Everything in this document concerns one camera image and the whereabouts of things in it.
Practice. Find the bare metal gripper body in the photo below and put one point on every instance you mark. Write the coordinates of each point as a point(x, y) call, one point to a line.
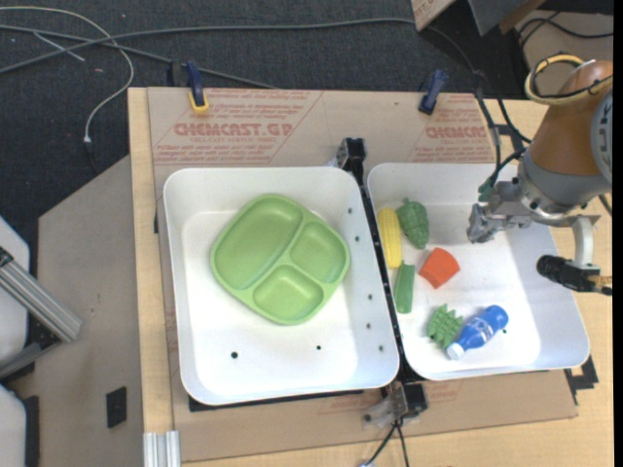
point(511, 204)

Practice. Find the yellow corn cob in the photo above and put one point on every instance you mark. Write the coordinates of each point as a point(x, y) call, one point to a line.
point(390, 236)

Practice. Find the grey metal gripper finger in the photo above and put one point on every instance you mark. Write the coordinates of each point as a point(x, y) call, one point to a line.
point(496, 229)
point(477, 224)

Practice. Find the white plastic tray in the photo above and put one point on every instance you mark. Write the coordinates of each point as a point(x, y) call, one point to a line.
point(491, 270)
point(272, 358)

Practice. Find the green pepper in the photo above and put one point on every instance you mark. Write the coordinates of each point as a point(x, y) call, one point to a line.
point(404, 287)

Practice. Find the brown cardboard board red print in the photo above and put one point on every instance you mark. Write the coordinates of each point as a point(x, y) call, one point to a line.
point(272, 129)

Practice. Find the black cylinder on white bracket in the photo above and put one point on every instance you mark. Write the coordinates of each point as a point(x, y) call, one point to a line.
point(567, 270)

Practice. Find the green divided plate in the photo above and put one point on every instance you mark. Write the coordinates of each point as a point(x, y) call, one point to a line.
point(263, 246)

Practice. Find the green grapes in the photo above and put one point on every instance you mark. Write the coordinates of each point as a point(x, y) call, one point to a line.
point(414, 224)

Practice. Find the blue bottle white cap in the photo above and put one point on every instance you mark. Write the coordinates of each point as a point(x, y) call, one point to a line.
point(482, 331)

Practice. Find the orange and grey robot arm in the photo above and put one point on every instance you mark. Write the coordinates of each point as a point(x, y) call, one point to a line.
point(564, 139)

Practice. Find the orange wedge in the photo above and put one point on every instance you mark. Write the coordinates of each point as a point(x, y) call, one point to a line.
point(438, 266)

